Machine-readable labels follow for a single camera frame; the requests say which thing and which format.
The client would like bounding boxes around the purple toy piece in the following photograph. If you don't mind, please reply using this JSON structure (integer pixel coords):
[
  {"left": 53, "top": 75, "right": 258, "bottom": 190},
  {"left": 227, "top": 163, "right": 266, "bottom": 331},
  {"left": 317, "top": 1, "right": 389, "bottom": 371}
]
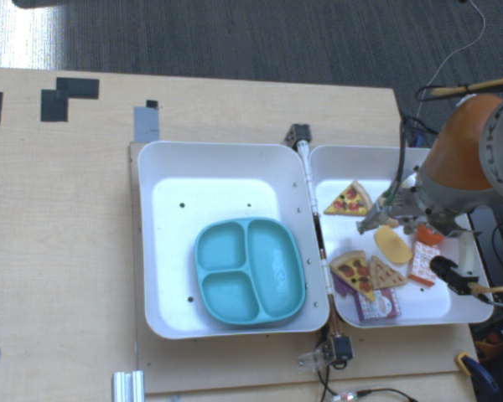
[{"left": 330, "top": 271, "right": 350, "bottom": 297}]

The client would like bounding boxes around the tan pizza slice underside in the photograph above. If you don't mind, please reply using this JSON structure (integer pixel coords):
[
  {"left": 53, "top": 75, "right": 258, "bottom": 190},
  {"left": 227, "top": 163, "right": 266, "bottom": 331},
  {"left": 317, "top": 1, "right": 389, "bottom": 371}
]
[{"left": 368, "top": 255, "right": 409, "bottom": 291}]

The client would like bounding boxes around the black block with wires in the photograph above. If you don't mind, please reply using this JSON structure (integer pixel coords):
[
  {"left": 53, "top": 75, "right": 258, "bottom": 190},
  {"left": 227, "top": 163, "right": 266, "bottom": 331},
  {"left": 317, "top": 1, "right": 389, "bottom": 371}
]
[
  {"left": 325, "top": 335, "right": 356, "bottom": 369},
  {"left": 290, "top": 123, "right": 313, "bottom": 145}
]

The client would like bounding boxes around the purple and white carton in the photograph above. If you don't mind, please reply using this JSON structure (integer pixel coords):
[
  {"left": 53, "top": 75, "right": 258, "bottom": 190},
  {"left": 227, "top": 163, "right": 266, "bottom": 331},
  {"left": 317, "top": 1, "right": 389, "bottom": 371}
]
[{"left": 353, "top": 287, "right": 404, "bottom": 322}]

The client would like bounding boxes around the blue divided plate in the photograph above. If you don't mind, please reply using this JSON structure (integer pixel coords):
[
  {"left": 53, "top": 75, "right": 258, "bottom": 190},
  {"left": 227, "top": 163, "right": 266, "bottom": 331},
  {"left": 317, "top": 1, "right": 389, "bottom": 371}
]
[{"left": 193, "top": 217, "right": 308, "bottom": 327}]

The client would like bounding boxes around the white and orange carton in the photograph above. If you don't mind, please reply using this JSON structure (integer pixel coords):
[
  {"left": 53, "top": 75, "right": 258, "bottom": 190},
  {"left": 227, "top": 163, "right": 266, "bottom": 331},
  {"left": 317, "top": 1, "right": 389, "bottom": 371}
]
[{"left": 407, "top": 240, "right": 442, "bottom": 286}]

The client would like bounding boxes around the yellow oval chip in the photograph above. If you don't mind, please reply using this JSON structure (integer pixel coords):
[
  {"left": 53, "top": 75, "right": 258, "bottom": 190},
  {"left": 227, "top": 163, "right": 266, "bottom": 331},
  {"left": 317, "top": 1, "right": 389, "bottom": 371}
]
[{"left": 373, "top": 224, "right": 414, "bottom": 265}]

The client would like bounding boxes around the black cylinder on white bracket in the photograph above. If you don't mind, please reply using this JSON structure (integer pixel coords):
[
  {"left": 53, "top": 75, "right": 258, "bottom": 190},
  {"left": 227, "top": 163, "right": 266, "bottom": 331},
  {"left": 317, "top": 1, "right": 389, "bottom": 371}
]
[{"left": 428, "top": 229, "right": 482, "bottom": 297}]

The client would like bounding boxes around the pizza slice with pepperoni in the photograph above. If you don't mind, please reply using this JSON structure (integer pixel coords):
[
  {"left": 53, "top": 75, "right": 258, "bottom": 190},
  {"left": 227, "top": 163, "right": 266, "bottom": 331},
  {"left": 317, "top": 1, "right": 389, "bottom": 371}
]
[
  {"left": 323, "top": 179, "right": 375, "bottom": 218},
  {"left": 328, "top": 250, "right": 376, "bottom": 303}
]

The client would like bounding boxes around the orange toy vegetable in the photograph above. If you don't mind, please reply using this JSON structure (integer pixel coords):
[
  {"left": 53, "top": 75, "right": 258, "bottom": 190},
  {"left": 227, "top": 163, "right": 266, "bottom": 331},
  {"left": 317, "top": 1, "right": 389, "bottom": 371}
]
[{"left": 414, "top": 224, "right": 444, "bottom": 247}]

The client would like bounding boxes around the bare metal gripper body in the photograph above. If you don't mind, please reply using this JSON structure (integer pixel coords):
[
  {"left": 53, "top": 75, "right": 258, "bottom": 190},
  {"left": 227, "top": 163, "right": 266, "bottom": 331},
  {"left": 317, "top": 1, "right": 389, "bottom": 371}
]
[{"left": 376, "top": 173, "right": 429, "bottom": 230}]

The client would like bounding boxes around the white plastic tray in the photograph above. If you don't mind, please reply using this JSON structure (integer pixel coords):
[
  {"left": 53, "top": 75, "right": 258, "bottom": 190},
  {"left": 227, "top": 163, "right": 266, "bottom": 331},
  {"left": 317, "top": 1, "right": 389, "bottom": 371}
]
[
  {"left": 309, "top": 144, "right": 496, "bottom": 330},
  {"left": 137, "top": 140, "right": 332, "bottom": 341}
]

